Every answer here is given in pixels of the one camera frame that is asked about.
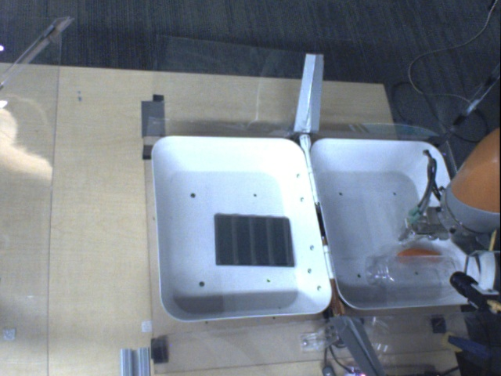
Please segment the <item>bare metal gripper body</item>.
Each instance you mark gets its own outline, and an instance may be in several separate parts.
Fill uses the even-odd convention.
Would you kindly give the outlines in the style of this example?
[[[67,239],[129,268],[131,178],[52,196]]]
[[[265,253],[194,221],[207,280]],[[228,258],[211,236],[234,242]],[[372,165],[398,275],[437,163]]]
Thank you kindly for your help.
[[[429,207],[414,224],[414,233],[428,240],[448,240],[450,238],[449,213],[441,207]]]

